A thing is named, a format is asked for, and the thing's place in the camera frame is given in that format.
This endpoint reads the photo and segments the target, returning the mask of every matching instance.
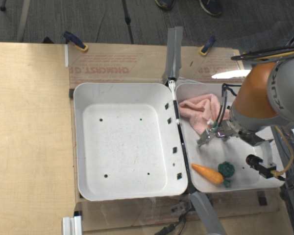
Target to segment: gray carpet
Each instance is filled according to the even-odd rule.
[[[294,35],[294,0],[220,1],[223,14],[212,17],[198,0],[176,0],[170,11],[154,0],[126,0],[134,43],[166,45],[168,28],[175,26],[184,27],[183,46],[201,46],[215,35],[214,46],[241,51],[282,46]],[[7,0],[0,11],[0,42],[16,42],[22,6],[23,0]],[[65,31],[95,42],[105,9],[97,42],[130,44],[121,0],[31,0],[23,42],[48,36],[63,44]]]

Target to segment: blue and yellow clamp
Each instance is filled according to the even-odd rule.
[[[215,36],[211,36],[208,42],[199,49],[198,54],[201,56],[206,56],[209,51],[209,48],[214,44],[215,41]]]
[[[63,37],[66,39],[66,41],[67,41],[66,43],[68,43],[70,41],[72,43],[74,43],[76,49],[83,51],[83,52],[86,52],[88,50],[88,45],[84,44],[78,37],[76,37],[72,33],[66,31],[66,32],[64,32]]]

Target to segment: pink towel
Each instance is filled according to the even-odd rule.
[[[210,119],[214,122],[220,110],[217,96],[206,94],[193,97],[179,103],[180,115],[190,119],[192,128],[202,134],[206,128],[211,128],[207,123]],[[229,110],[226,109],[223,119],[229,119]]]

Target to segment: wooden table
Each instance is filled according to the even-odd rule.
[[[0,234],[61,234],[75,208],[64,46],[0,43]],[[221,219],[228,234],[293,234],[285,203],[271,213]],[[94,234],[154,234],[160,226]],[[206,234],[188,222],[184,234]]]

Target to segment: carrot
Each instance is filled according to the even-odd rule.
[[[198,164],[192,164],[192,168],[214,184],[218,185],[224,182],[222,174],[216,170]]]

